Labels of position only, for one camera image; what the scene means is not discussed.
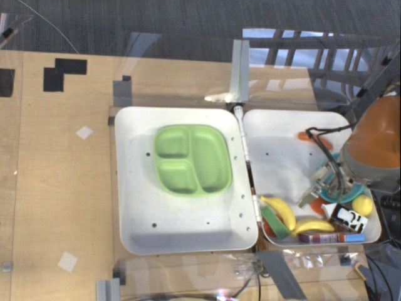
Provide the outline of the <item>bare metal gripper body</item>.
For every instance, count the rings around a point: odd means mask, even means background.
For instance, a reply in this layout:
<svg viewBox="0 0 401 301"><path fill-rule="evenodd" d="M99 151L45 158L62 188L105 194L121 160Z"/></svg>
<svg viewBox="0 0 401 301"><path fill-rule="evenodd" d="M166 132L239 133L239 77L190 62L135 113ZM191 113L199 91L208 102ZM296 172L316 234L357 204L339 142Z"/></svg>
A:
<svg viewBox="0 0 401 301"><path fill-rule="evenodd" d="M345 183L339 188L339 180L331 164L323 160L311 176L311 186L322 188L320 197L324 200L353 200L355 198L355 185Z"/></svg>

